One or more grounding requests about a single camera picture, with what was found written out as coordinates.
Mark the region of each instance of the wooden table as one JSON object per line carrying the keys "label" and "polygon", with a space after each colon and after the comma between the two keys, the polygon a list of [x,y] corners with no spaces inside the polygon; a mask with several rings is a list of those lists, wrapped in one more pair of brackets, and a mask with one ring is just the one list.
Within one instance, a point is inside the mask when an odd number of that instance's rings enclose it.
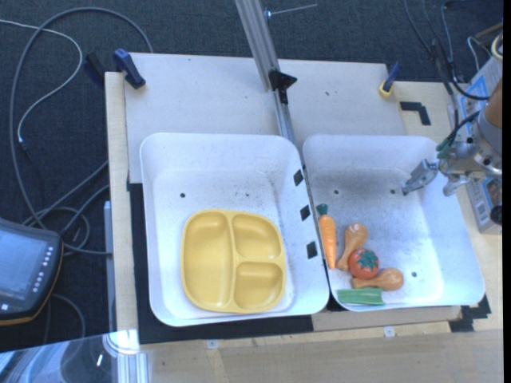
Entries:
{"label": "wooden table", "polygon": [[[106,74],[117,328],[136,329],[125,97],[122,75]],[[450,131],[439,83],[396,82],[393,101],[421,102],[431,126],[401,111],[406,133],[440,142]],[[141,347],[158,381],[503,381],[502,236],[477,229],[466,190],[457,194],[492,313],[474,332],[452,333],[459,306],[366,313],[322,311],[314,332],[266,338],[168,342]]]}

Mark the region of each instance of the dark carpet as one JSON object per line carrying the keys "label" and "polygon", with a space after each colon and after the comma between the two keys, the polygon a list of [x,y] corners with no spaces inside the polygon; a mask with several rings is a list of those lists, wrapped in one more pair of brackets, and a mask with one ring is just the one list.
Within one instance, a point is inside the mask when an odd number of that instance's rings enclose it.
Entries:
{"label": "dark carpet", "polygon": [[[428,53],[436,37],[451,53],[461,81],[476,73],[467,38],[503,21],[503,0],[262,0],[273,12],[300,6],[314,8],[274,15],[271,34],[280,58],[401,64],[400,81],[439,81]],[[442,24],[441,8],[445,25]],[[130,18],[147,33],[157,53],[250,57],[252,54],[233,0],[0,0],[0,19],[39,26],[62,11],[102,7]],[[106,70],[115,70],[115,49],[147,51],[140,34],[110,14],[75,13],[50,28],[72,37],[83,53],[94,52]],[[22,223],[30,217],[14,174],[9,142],[9,109],[13,78],[33,30],[0,22],[0,216]],[[480,63],[485,51],[474,47]],[[20,69],[14,102],[14,130],[25,111],[62,84],[77,66],[78,54],[68,40],[44,33]],[[22,180],[36,210],[48,207],[107,160],[104,93],[83,70],[69,85],[43,101],[22,126],[25,150],[15,152]],[[104,170],[65,201],[78,208],[108,184]],[[103,206],[108,192],[86,209],[90,235],[85,248],[105,249]],[[46,226],[60,231],[70,214],[55,212]],[[71,244],[85,234],[84,220],[65,235]],[[105,257],[75,254],[66,257],[55,292],[71,299],[86,321],[86,335],[109,331]],[[52,298],[46,342],[80,336],[73,309]],[[30,323],[0,327],[0,351],[41,345],[45,341],[46,308]]]}

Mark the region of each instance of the screen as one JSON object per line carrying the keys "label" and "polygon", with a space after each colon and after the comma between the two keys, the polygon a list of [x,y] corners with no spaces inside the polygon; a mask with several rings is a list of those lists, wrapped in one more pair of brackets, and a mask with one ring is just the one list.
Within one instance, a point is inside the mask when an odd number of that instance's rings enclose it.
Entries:
{"label": "screen", "polygon": [[47,242],[0,229],[0,296],[25,300]]}

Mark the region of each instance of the plastic vegetable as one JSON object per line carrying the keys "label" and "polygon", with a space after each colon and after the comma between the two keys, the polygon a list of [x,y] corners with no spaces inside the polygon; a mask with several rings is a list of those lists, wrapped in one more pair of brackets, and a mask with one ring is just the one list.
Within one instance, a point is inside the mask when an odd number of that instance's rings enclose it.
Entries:
{"label": "plastic vegetable", "polygon": [[373,278],[378,273],[379,264],[378,256],[367,248],[355,250],[348,259],[351,275],[360,279]]}
{"label": "plastic vegetable", "polygon": [[335,221],[328,215],[328,206],[320,204],[316,207],[319,216],[319,232],[321,233],[321,240],[323,241],[323,249],[325,250],[325,257],[327,258],[328,268],[333,270],[335,268],[335,256],[337,239],[335,237]]}
{"label": "plastic vegetable", "polygon": [[348,270],[348,260],[351,253],[360,248],[367,240],[368,231],[361,223],[350,224],[344,231],[344,251],[340,260],[335,264],[340,270]]}
{"label": "plastic vegetable", "polygon": [[382,288],[383,290],[398,290],[402,287],[404,278],[402,272],[397,268],[385,268],[379,274],[371,279],[351,279],[351,285],[354,288],[365,288],[366,286],[373,286]]}
{"label": "plastic vegetable", "polygon": [[359,290],[337,290],[340,302],[363,305],[383,305],[382,288],[360,288]]}

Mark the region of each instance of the yellow divided plate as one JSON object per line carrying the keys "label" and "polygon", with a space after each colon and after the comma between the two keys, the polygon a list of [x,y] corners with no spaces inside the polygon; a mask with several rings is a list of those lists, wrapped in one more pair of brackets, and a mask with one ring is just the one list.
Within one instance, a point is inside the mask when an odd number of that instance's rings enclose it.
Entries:
{"label": "yellow divided plate", "polygon": [[266,217],[203,210],[184,225],[181,281],[188,299],[215,312],[251,314],[277,305],[286,285],[279,229]]}

